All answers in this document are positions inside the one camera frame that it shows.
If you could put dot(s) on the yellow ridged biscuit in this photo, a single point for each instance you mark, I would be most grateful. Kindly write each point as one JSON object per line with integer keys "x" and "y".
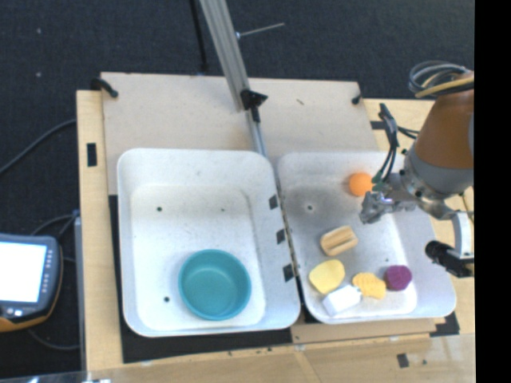
{"x": 371, "y": 285}

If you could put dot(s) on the yellow crisp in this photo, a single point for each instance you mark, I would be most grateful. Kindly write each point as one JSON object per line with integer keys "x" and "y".
{"x": 325, "y": 275}

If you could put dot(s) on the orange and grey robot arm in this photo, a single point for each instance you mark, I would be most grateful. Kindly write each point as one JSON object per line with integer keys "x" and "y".
{"x": 445, "y": 138}

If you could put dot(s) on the purple round biscuit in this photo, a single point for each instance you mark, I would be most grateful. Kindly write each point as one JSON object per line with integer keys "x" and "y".
{"x": 398, "y": 277}

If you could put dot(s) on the teal bowl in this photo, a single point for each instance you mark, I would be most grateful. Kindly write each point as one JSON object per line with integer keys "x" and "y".
{"x": 213, "y": 285}

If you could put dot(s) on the orange ball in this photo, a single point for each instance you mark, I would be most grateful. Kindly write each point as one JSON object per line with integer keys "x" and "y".
{"x": 360, "y": 184}

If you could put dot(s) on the black cylinder on white bracket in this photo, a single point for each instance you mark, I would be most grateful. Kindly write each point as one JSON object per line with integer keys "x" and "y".
{"x": 447, "y": 255}

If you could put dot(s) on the black block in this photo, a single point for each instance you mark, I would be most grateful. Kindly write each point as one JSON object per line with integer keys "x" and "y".
{"x": 252, "y": 98}

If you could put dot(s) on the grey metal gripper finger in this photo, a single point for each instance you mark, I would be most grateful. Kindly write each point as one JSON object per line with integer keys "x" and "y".
{"x": 368, "y": 210}
{"x": 385, "y": 209}

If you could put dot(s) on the white plastic tray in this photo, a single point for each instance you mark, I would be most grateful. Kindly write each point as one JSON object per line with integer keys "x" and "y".
{"x": 159, "y": 253}
{"x": 371, "y": 234}

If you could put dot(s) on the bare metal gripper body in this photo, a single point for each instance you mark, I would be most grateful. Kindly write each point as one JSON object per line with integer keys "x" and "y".
{"x": 403, "y": 198}

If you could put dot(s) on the tan bread bun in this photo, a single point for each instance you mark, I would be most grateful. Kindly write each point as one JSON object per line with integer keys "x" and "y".
{"x": 338, "y": 240}

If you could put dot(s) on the pale flat board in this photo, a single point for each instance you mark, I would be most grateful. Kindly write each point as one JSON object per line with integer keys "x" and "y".
{"x": 175, "y": 114}

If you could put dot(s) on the thin black and white rod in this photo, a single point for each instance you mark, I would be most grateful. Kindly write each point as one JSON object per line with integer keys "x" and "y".
{"x": 259, "y": 136}

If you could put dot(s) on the white block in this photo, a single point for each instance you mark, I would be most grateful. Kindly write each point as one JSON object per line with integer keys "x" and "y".
{"x": 341, "y": 299}

